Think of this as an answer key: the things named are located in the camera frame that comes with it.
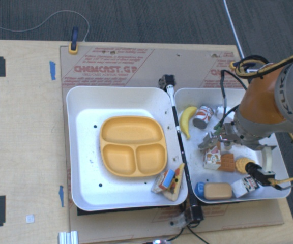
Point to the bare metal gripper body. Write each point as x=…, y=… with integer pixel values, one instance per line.
x=231, y=135

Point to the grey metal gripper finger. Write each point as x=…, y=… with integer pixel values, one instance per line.
x=207, y=145
x=211, y=137

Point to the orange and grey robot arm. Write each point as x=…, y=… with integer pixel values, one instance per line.
x=261, y=103

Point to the white carton with orange print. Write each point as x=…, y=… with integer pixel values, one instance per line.
x=212, y=159

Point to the white plastic tray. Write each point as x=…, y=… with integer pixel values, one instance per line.
x=90, y=161
x=194, y=161

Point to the red and white can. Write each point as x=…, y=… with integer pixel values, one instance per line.
x=203, y=116

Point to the brown waffle biscuit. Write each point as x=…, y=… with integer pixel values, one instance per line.
x=227, y=163

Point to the yellow banana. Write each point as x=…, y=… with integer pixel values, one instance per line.
x=184, y=121

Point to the thin black and white rod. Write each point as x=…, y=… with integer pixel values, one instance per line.
x=179, y=131

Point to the yellow textured cone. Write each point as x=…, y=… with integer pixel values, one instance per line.
x=241, y=165

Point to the blue round object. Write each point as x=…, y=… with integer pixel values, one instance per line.
x=200, y=189

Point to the tan bread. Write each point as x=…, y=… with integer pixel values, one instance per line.
x=217, y=191

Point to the pizza slice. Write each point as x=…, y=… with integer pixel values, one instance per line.
x=177, y=184

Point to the white carton with black print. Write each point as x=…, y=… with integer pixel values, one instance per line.
x=243, y=187

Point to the small carton with blue side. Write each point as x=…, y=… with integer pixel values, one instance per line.
x=163, y=183

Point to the orange divided plate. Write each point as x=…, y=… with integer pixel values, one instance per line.
x=132, y=146

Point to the brown cardboard board red print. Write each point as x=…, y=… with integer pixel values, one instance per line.
x=141, y=67

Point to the black cylinder on white bracket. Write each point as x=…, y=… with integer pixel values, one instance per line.
x=257, y=170

